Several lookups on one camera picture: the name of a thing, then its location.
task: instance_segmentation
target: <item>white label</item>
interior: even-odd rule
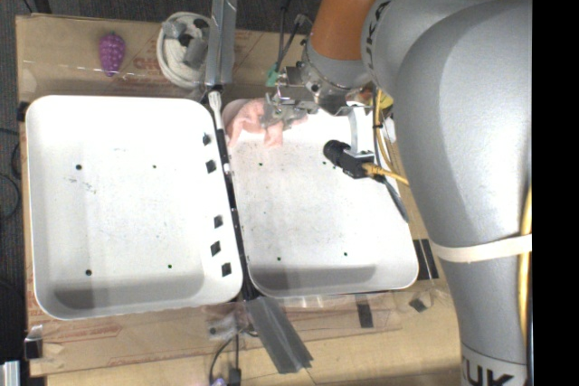
[[[525,386],[527,366],[493,359],[462,345],[462,386]]]

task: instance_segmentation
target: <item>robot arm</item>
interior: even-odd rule
[[[435,249],[521,232],[531,184],[531,18],[532,0],[322,0],[303,52],[304,86],[331,114],[369,80],[394,98],[404,170]],[[532,384],[520,252],[441,257],[465,386]]]

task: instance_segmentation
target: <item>purple grapes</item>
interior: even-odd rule
[[[107,76],[114,76],[125,58],[125,41],[114,33],[104,35],[99,43],[100,67]]]

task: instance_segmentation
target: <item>cardboard box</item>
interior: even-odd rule
[[[50,94],[183,97],[186,91],[168,82],[158,68],[154,44],[159,29],[160,24],[139,22],[42,14],[17,17],[20,101],[30,103]],[[114,79],[100,70],[95,45],[109,31],[121,34],[128,45],[127,58]],[[241,89],[238,95],[260,97],[267,90],[263,82],[277,57],[277,41],[275,33],[237,31],[233,78]],[[295,62],[300,54],[297,40],[287,62]],[[53,319],[38,306],[33,292],[24,125],[20,140],[29,345],[41,351],[39,358],[31,360],[31,375],[51,375],[50,384],[114,384],[116,375],[119,384],[158,384],[151,376],[156,374],[167,378],[166,384],[189,384],[196,375],[196,381],[206,381],[214,353],[231,334],[227,321],[243,317],[237,303],[80,321]],[[413,238],[422,246],[427,235],[412,194],[405,187],[401,194]],[[242,362],[247,359],[249,372],[257,370],[243,384],[318,384],[431,372],[434,378],[446,378],[446,372],[455,371],[460,362],[458,327],[441,266],[431,259],[436,262],[437,278],[429,271],[426,279],[403,291],[287,301],[289,320],[311,350],[314,367],[309,373],[280,377],[260,340],[244,336]],[[361,310],[371,314],[371,326],[364,323]],[[216,326],[220,329],[211,334]],[[259,365],[268,367],[259,370]],[[406,384],[400,381],[392,384]]]

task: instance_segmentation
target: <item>white strap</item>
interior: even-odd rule
[[[431,241],[431,248],[440,259],[449,262],[480,262],[482,260],[508,258],[533,250],[533,234],[492,241],[465,248],[448,248]]]

